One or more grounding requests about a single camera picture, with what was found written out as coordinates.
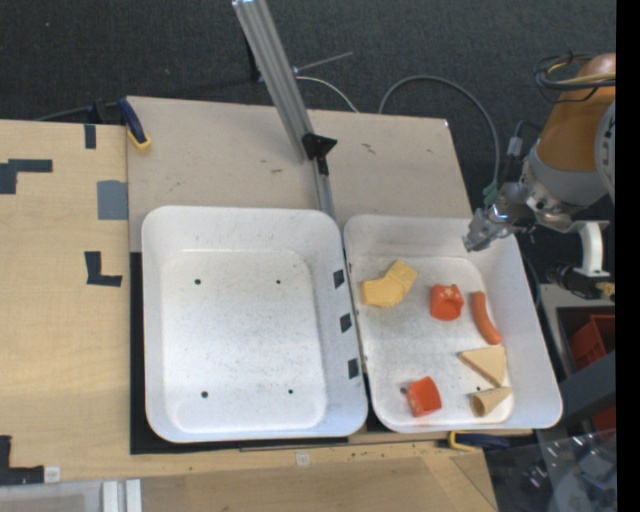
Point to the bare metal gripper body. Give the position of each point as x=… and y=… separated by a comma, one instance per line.
x=535, y=207

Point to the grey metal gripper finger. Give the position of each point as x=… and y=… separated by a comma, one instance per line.
x=495, y=234
x=475, y=232

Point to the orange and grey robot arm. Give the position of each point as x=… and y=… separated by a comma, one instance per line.
x=572, y=135

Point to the yellow cheese piece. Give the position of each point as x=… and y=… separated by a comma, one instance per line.
x=381, y=293
x=404, y=274

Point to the orange sausage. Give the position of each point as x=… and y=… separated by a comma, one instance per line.
x=485, y=317

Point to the white plastic tray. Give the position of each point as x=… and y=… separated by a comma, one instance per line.
x=240, y=330
x=425, y=350

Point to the tan triangular bread slice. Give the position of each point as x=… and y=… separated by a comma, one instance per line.
x=489, y=363

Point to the tan ice cream cone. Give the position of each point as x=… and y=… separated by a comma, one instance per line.
x=489, y=401

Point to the black cylinder on white bracket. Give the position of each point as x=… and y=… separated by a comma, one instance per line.
x=593, y=247

